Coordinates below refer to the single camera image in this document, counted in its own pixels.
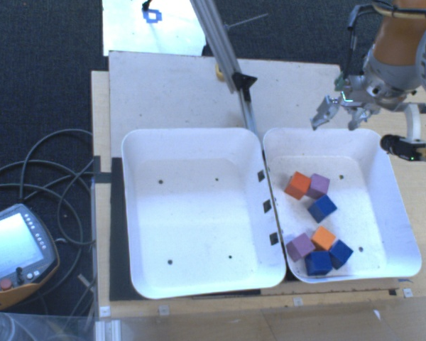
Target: cube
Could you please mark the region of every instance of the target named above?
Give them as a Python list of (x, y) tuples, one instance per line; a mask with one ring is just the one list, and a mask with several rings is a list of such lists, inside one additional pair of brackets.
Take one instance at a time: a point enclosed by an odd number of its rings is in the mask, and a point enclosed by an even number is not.
[(319, 224), (325, 217), (336, 211), (337, 208), (338, 207), (330, 200), (328, 195), (324, 195), (310, 205), (307, 210)]
[(329, 179), (323, 175), (314, 173), (311, 175), (311, 185), (306, 196), (318, 200), (328, 193)]
[(343, 266), (354, 251), (350, 249), (341, 240), (338, 240), (329, 250), (329, 256), (332, 260), (333, 268), (339, 269)]
[(336, 237), (323, 226), (319, 226), (311, 237), (311, 241), (315, 245), (315, 248), (320, 251), (330, 250), (335, 239)]
[(315, 250), (314, 244), (305, 233), (294, 238), (294, 240), (289, 242), (285, 248), (293, 261), (298, 261)]
[(310, 189), (311, 178), (307, 177), (300, 172), (295, 172), (292, 178), (290, 179), (287, 187), (284, 189), (288, 195), (300, 200), (303, 197), (307, 190)]
[(328, 251), (314, 251), (305, 257), (308, 276), (324, 276), (333, 269)]

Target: cable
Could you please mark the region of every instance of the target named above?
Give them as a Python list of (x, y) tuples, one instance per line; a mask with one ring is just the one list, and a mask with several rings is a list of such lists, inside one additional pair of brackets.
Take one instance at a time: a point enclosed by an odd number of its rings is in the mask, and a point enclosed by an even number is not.
[(85, 297), (87, 297), (88, 293), (90, 293), (90, 291), (93, 288), (93, 286), (96, 285), (96, 282), (97, 282), (97, 276), (94, 277), (93, 281), (88, 285), (88, 287), (85, 289), (84, 293), (80, 296), (78, 302), (76, 303), (76, 305), (72, 309), (72, 312), (68, 316), (68, 319), (67, 319), (65, 325), (62, 327), (61, 332), (64, 332), (66, 330), (66, 327), (71, 322), (71, 319), (74, 317), (74, 314), (76, 313), (77, 309), (80, 307), (80, 305), (84, 301)]
[(347, 51), (346, 63), (344, 69), (342, 70), (342, 78), (345, 80), (349, 76), (349, 69), (351, 64), (351, 59), (355, 51), (357, 36), (356, 36), (356, 24), (358, 19), (362, 16), (369, 14), (377, 14), (373, 9), (371, 4), (368, 5), (356, 5), (354, 9), (349, 14), (349, 22), (347, 24), (347, 30), (350, 31), (349, 38), (349, 49)]
[(92, 136), (92, 133), (90, 133), (87, 130), (84, 129), (63, 129), (63, 130), (59, 130), (59, 131), (55, 131), (51, 134), (46, 135), (45, 137), (43, 137), (40, 141), (38, 141), (38, 143), (36, 143), (28, 152), (25, 161), (23, 162), (22, 165), (22, 172), (21, 172), (21, 186), (19, 187), (19, 200), (23, 200), (23, 184), (24, 184), (24, 179), (25, 179), (25, 174), (26, 174), (26, 169), (27, 169), (27, 165), (28, 162), (30, 161), (30, 157), (32, 156), (32, 154), (34, 153), (34, 151), (41, 145), (43, 144), (45, 141), (55, 137), (55, 136), (59, 136), (59, 135), (63, 135), (63, 134), (69, 134), (69, 133), (82, 133), (82, 134), (86, 134), (89, 136)]
[(371, 0), (374, 9), (383, 16), (406, 19), (426, 19), (426, 9), (406, 9), (384, 0)]
[(65, 230), (62, 227), (61, 221), (60, 221), (60, 211), (61, 211), (61, 207), (62, 207), (62, 203), (63, 200), (65, 199), (65, 196), (68, 192), (68, 190), (70, 190), (71, 186), (74, 185), (74, 183), (76, 183), (76, 181), (79, 179), (79, 177), (81, 175), (83, 175), (85, 173), (85, 171), (93, 164), (93, 161), (90, 161), (78, 174), (76, 174), (76, 176), (71, 180), (70, 184), (65, 188), (65, 191), (63, 192), (63, 194), (60, 196), (60, 199), (58, 201), (58, 207), (57, 207), (57, 224), (58, 224), (58, 228), (59, 230), (62, 232), (62, 235), (66, 238), (67, 241), (72, 242), (73, 244), (76, 245), (91, 245), (94, 243), (94, 239), (92, 239), (90, 242), (82, 242), (81, 241), (77, 241), (74, 240), (73, 238), (71, 238), (70, 236), (68, 236), (68, 234), (65, 232)]
[[(27, 305), (29, 303), (32, 303), (36, 300), (39, 300), (41, 302), (41, 305), (43, 307), (43, 312), (47, 315), (49, 313), (47, 303), (45, 302), (44, 297), (48, 295), (49, 293), (55, 291), (58, 289), (66, 280), (71, 277), (73, 271), (77, 268), (81, 256), (82, 256), (82, 248), (84, 246), (91, 246), (93, 243), (95, 243), (94, 240), (90, 240), (88, 242), (84, 241), (84, 232), (83, 232), (83, 221), (81, 221), (79, 215), (77, 214), (76, 210), (73, 206), (66, 200), (66, 196), (69, 193), (69, 191), (72, 189), (72, 187), (78, 183), (80, 187), (88, 193), (88, 195), (91, 195), (90, 187), (87, 184), (86, 180), (83, 178), (86, 175), (91, 176), (93, 175), (93, 172), (88, 171), (89, 168), (92, 166), (93, 161), (90, 161), (81, 171), (75, 172), (71, 170), (70, 168), (53, 162), (53, 161), (44, 161), (44, 160), (38, 160), (38, 159), (31, 159), (32, 155), (36, 152), (36, 150), (45, 142), (51, 140), (52, 138), (55, 138), (56, 136), (61, 136), (65, 134), (85, 134), (88, 136), (92, 136), (92, 133), (89, 131), (83, 130), (83, 129), (64, 129), (55, 131), (51, 134), (48, 134), (47, 136), (43, 137), (41, 140), (39, 140), (35, 145), (32, 146), (30, 151), (27, 153), (24, 161), (18, 161), (15, 163), (8, 164), (6, 166), (3, 166), (0, 168), (0, 175), (3, 175), (6, 171), (13, 170), (15, 168), (18, 168), (20, 170), (20, 179), (17, 183), (0, 183), (0, 190), (12, 190), (17, 189), (18, 190), (18, 201), (19, 202), (28, 202), (29, 200), (32, 200), (36, 195), (42, 194), (42, 195), (49, 195), (52, 199), (57, 201), (57, 226), (61, 234), (66, 238), (66, 242), (71, 243), (75, 247), (77, 247), (77, 251), (75, 252), (75, 258), (73, 261), (71, 261), (69, 269), (62, 275), (62, 277), (53, 284), (49, 289), (46, 289), (45, 291), (38, 290), (33, 297), (30, 297), (26, 299), (24, 302), (20, 302), (19, 305)], [(61, 173), (64, 173), (65, 175), (57, 178), (45, 185), (34, 185), (29, 184), (25, 182), (26, 178), (26, 171), (29, 166), (40, 166), (40, 167), (47, 167), (49, 169), (52, 169), (54, 171), (59, 171)], [(56, 185), (60, 185), (61, 183), (67, 182), (66, 187), (63, 188), (62, 194), (55, 192), (53, 187)], [(24, 195), (24, 191), (32, 190), (33, 192)], [(68, 212), (74, 217), (75, 222), (78, 227), (78, 239), (73, 239), (72, 237), (68, 236), (65, 228), (62, 225), (61, 221), (61, 213), (62, 213), (62, 207), (67, 208)], [(72, 309), (71, 315), (74, 315), (78, 310), (80, 305), (83, 301), (85, 301), (85, 297), (87, 296), (87, 293), (84, 293), (82, 297), (78, 300), (74, 308)]]
[[(24, 161), (19, 161), (19, 162), (7, 164), (6, 166), (3, 166), (3, 167), (0, 168), (0, 174), (2, 174), (4, 171), (7, 171), (8, 169), (12, 169), (14, 167), (22, 166), (23, 164), (24, 164)], [(44, 165), (44, 166), (49, 166), (49, 167), (52, 166), (54, 169), (59, 169), (59, 170), (65, 172), (65, 173), (72, 174), (72, 175), (76, 174), (73, 170), (69, 169), (68, 167), (66, 167), (62, 164), (56, 163), (56, 162), (52, 162), (52, 161), (42, 161), (42, 160), (38, 160), (38, 159), (33, 159), (33, 160), (29, 161), (28, 164), (32, 164), (32, 165), (33, 164), (37, 164), (37, 165), (39, 164), (39, 165)], [(89, 190), (88, 185), (86, 184), (86, 182), (83, 179), (80, 178), (80, 182), (81, 182), (81, 184), (84, 188)]]

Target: plastic tray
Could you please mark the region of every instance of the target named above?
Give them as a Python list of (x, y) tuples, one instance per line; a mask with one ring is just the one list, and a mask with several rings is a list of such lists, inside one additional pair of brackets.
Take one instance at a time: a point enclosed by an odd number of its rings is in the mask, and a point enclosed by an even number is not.
[(320, 224), (354, 250), (346, 264), (326, 276), (308, 276), (305, 262), (288, 257), (290, 270), (308, 283), (406, 277), (421, 256), (380, 136), (359, 129), (273, 129), (263, 145), (285, 243), (318, 224), (307, 211), (313, 199), (284, 193), (291, 175), (318, 173), (330, 179), (328, 196), (338, 207)]
[(142, 129), (122, 143), (131, 280), (147, 298), (272, 287), (285, 259), (259, 140)]

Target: wooden board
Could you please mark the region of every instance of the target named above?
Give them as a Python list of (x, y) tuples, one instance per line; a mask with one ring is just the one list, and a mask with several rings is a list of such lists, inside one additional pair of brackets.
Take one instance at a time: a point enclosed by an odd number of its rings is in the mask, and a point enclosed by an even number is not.
[[(260, 61), (254, 61), (256, 67)], [(288, 74), (293, 70), (299, 80), (303, 79), (300, 70), (305, 72), (304, 84), (298, 82), (297, 90), (302, 88), (309, 92), (312, 84), (312, 64), (289, 64)], [(330, 68), (329, 80), (334, 79), (337, 67)], [(306, 99), (303, 92), (290, 91), (292, 100)], [(415, 97), (417, 101), (426, 102), (426, 94), (422, 90)], [(312, 111), (315, 112), (318, 101), (312, 98)], [(109, 74), (107, 72), (92, 73), (92, 109), (94, 117), (94, 154), (101, 156), (102, 171), (110, 169), (110, 121), (109, 121)], [(423, 138), (426, 139), (426, 116), (422, 117)], [(405, 118), (403, 114), (382, 112), (363, 125), (376, 130), (380, 135), (405, 135)], [(415, 297), (426, 296), (426, 163), (408, 163), (392, 158), (393, 169), (398, 181), (408, 216), (413, 226), (417, 243), (422, 253), (423, 265), (421, 272), (410, 280), (374, 279), (357, 282), (329, 283), (309, 285), (304, 283), (284, 283), (279, 287), (264, 290), (262, 296), (221, 299), (180, 298), (162, 301), (109, 301), (109, 229), (110, 229), (110, 185), (96, 186), (97, 213), (97, 267), (98, 267), (98, 301), (99, 307), (109, 307), (114, 318), (152, 316), (158, 314), (158, 306), (169, 305), (171, 314), (198, 314), (211, 312), (233, 312), (243, 310), (261, 310), (267, 308), (293, 308), (294, 297), (301, 298), (304, 305), (332, 305), (340, 303), (359, 303), (369, 301), (391, 301), (402, 298), (399, 289), (397, 296), (391, 296), (388, 289), (410, 288)]]

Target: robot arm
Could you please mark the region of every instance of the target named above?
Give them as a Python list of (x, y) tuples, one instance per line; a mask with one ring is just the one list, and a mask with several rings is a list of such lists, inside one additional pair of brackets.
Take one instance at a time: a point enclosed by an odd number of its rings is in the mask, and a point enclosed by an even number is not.
[(407, 138), (392, 137), (382, 140), (389, 153), (409, 161), (426, 161), (426, 143), (420, 140), (419, 113), (426, 113), (425, 104), (411, 104), (404, 100), (416, 88), (426, 89), (426, 0), (371, 0), (367, 6), (356, 6), (349, 17), (351, 31), (349, 61), (354, 50), (357, 18), (370, 12), (384, 15), (373, 46), (364, 61), (361, 75), (349, 75), (346, 64), (336, 80), (337, 98), (325, 97), (311, 119), (312, 128), (328, 122), (345, 108), (351, 115), (349, 129), (380, 112), (405, 112), (408, 120)]

